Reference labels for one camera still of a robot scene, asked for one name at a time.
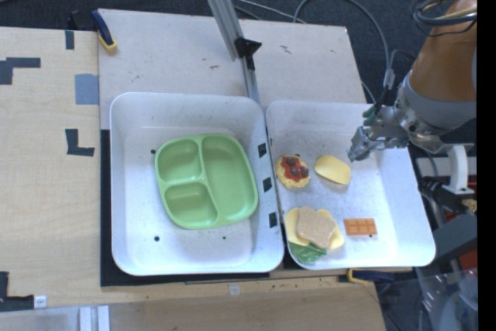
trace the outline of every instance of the wooden table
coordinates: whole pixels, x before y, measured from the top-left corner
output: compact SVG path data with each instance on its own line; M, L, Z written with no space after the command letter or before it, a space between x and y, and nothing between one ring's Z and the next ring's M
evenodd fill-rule
M247 22L244 29L255 33L267 24ZM334 45L346 49L354 67L347 72L354 79L343 88L348 92L343 101L363 102L353 52L346 30L341 31ZM49 307L120 302L145 305L136 302L161 300L179 308L188 300L189 305L208 302L213 308L222 302L245 302L253 310L262 309L257 302L277 298L282 305L289 305L281 309L287 319L294 316L289 308L295 300L311 299L320 302L315 303L322 309L315 315L320 322L345 325L353 320L356 325L352 329L384 329L374 287L338 283L336 275L343 270L316 274L279 267L260 280L102 288L100 107L85 103L76 92L77 77L99 75L98 52L102 49L98 49L98 37L94 32L1 28L0 43L0 67L12 67L12 81L7 78L0 84L0 271L10 273L9 296L45 295ZM278 46L282 52L288 49L284 43ZM270 54L260 53L262 64L264 57L270 58ZM39 67L33 66L36 61ZM261 94L261 98L271 101L269 94ZM322 100L329 94L339 97L330 89ZM77 148L94 148L92 155L68 153L70 129L77 130ZM230 297L233 285L239 296ZM335 311L324 308L329 302L334 302ZM182 313L178 312L178 318L187 322L188 312Z

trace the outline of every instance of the toy food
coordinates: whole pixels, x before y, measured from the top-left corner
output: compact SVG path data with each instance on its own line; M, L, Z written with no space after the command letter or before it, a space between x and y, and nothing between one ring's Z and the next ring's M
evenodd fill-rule
M344 237L339 229L338 224L334 221L331 213L325 209L317 210L317 213L328 218L336 224L336 229L331 234L329 245L323 249L310 243L309 240L302 239L296 233L296 226L300 217L300 208L294 207L289 210L284 217L284 225L286 236L288 238L288 246L293 255L302 264L311 264L318 260L322 255L327 254L327 250L334 250L344 244Z
M303 188L310 181L308 166L298 155L279 157L276 175L286 188Z
M319 248L327 249L336 223L307 205L300 208L296 234Z
M315 172L337 184L349 184L351 168L344 161L331 155L323 155L314 164Z
M377 235L374 218L347 218L343 221L348 236Z

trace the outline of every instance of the aluminum rail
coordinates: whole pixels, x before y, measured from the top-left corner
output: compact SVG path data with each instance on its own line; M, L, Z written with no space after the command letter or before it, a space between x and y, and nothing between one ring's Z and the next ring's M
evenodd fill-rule
M252 55L260 46L260 43L251 42L244 39L243 31L239 25L239 20L236 15L236 11L234 10L232 0L208 0L208 4L212 9L215 21L219 26L222 38L226 43L231 59L235 60L236 58L239 58L242 61L247 95L256 102L260 103L255 68L253 66L252 59ZM254 47L250 45L241 47L237 46L236 43L239 44L240 40L243 43L255 43L256 45Z

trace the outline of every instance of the bread slice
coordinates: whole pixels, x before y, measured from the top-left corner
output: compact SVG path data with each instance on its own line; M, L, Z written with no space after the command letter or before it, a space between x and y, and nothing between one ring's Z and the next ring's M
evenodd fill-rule
M336 222L332 219L319 214L307 205L300 208L296 234L301 239L308 240L319 248L327 249L335 230Z
M344 237L339 229L338 223L332 217L332 214L325 209L318 209L318 214L321 214L336 224L336 230L332 233L331 239L329 240L329 245L326 247L327 250L335 250L336 248L340 248L344 244ZM306 247L310 244L308 240L301 239L296 234L296 224L298 223L298 218L300 216L300 208L294 207L288 212L286 212L286 216L284 217L284 226L286 227L286 236L288 238L288 242L293 243L295 245L299 245L302 247Z

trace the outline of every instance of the black tape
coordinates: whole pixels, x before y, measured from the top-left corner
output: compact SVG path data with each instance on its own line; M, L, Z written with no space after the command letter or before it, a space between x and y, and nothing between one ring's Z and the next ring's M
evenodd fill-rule
M275 212L271 212L269 214L269 227L274 228L277 226L277 214Z
M0 61L0 84L12 84L15 67L41 67L41 58L7 57Z
M263 191L268 191L270 188L272 188L272 180L269 178L265 178L263 180Z
M0 272L0 298L7 296L7 283L9 282L9 273Z
M65 31L65 49L74 50L74 32L71 30Z
M11 85L13 75L12 66L6 61L0 61L0 84Z
M0 271L0 312L34 309L34 295L26 297L8 297L7 284L9 273Z
M78 129L66 129L65 136L67 138L67 154L92 157L95 153L95 148L80 148L78 146Z
M258 146L258 157L262 157L266 153L267 153L267 146L265 145L265 143L261 143Z
M34 309L34 295L0 298L0 312Z

